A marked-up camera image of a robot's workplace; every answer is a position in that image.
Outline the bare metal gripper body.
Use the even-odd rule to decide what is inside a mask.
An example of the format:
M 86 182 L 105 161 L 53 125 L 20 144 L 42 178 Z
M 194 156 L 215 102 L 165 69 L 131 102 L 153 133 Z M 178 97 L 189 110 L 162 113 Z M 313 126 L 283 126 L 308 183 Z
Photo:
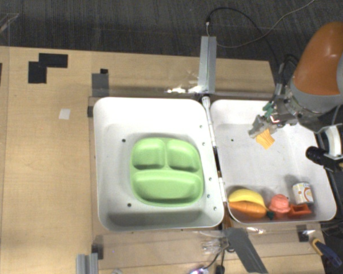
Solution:
M 275 91 L 271 100 L 262 108 L 263 114 L 257 115 L 253 126 L 263 125 L 264 131 L 268 124 L 276 124 L 277 129 L 285 125 L 294 126 L 298 123 L 299 106 L 294 96 L 289 92 Z

